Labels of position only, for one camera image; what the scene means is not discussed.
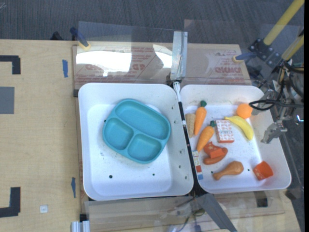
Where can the small white red blue carton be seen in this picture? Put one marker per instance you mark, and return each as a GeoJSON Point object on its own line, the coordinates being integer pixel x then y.
{"type": "Point", "coordinates": [197, 164]}

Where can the tan waffle cone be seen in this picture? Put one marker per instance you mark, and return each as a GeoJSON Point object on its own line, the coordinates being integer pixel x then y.
{"type": "Point", "coordinates": [190, 124]}

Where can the brown cardboard board red print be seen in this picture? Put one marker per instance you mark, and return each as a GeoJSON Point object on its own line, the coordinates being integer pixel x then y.
{"type": "Point", "coordinates": [205, 51]}

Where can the orange pizza slice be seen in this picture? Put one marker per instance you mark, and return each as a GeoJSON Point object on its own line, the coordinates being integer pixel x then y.
{"type": "Point", "coordinates": [212, 150]}

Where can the brown chicken drumstick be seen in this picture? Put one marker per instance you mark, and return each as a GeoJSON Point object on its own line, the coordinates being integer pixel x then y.
{"type": "Point", "coordinates": [231, 169]}

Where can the yellow banana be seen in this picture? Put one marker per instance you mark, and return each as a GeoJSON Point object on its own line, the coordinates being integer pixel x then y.
{"type": "Point", "coordinates": [243, 126]}

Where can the white plastic tray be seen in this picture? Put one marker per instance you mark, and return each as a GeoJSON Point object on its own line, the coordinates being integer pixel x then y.
{"type": "Point", "coordinates": [101, 185]}
{"type": "Point", "coordinates": [241, 153]}

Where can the orange carrot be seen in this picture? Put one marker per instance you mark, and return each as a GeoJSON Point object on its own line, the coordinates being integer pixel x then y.
{"type": "Point", "coordinates": [205, 135]}
{"type": "Point", "coordinates": [200, 120]}

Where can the orange cup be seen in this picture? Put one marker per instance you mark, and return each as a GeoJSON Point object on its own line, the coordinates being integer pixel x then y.
{"type": "Point", "coordinates": [263, 171]}

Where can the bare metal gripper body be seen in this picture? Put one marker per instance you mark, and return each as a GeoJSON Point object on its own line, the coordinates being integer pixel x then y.
{"type": "Point", "coordinates": [287, 107]}

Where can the blue divided plate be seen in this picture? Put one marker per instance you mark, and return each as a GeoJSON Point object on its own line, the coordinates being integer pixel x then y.
{"type": "Point", "coordinates": [142, 120]}

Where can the orange ball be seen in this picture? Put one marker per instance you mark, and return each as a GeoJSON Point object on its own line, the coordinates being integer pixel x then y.
{"type": "Point", "coordinates": [243, 111]}

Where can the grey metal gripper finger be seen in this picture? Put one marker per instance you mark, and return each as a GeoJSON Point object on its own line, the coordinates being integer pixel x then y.
{"type": "Point", "coordinates": [272, 130]}
{"type": "Point", "coordinates": [264, 100]}

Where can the white carton with orange print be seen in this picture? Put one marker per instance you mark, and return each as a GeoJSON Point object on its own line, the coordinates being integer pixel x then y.
{"type": "Point", "coordinates": [224, 132]}

